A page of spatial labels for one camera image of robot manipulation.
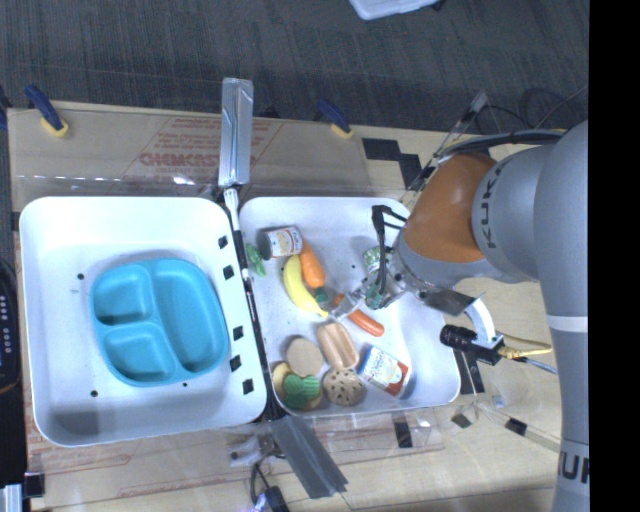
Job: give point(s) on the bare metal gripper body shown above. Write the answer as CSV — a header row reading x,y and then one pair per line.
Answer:
x,y
391,289

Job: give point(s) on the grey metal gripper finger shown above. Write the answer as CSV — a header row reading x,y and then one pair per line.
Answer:
x,y
343,308
360,298

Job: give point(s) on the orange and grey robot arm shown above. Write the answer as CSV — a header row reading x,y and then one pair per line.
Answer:
x,y
545,210

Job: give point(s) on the orange sausage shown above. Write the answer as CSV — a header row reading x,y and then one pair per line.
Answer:
x,y
371,324

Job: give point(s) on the green and white small can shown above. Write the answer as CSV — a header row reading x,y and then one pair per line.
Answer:
x,y
371,259

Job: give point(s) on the orange carrot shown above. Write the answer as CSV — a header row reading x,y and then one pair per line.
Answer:
x,y
312,267

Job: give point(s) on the yellow banana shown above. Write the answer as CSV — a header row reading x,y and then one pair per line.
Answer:
x,y
296,285

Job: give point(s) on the tan bread slice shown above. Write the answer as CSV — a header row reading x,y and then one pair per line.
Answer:
x,y
303,356

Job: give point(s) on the brown chocolate chip biscuit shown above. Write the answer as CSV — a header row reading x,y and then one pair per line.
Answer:
x,y
342,387

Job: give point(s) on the white plastic tray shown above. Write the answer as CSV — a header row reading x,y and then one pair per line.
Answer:
x,y
430,360
65,280

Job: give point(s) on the small can, yellow label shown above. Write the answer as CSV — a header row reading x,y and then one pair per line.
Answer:
x,y
283,242

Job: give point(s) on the green lettuce leaf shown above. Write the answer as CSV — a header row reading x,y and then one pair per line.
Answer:
x,y
301,389

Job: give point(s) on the yellow round toy slice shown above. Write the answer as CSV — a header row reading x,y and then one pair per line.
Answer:
x,y
278,376

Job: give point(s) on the blue divided plate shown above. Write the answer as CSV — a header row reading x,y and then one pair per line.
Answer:
x,y
180,310

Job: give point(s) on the brown cardboard board, red print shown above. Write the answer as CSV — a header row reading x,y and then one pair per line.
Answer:
x,y
125,150

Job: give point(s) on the black cylinder on white bracket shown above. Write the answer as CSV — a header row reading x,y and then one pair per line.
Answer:
x,y
475,344

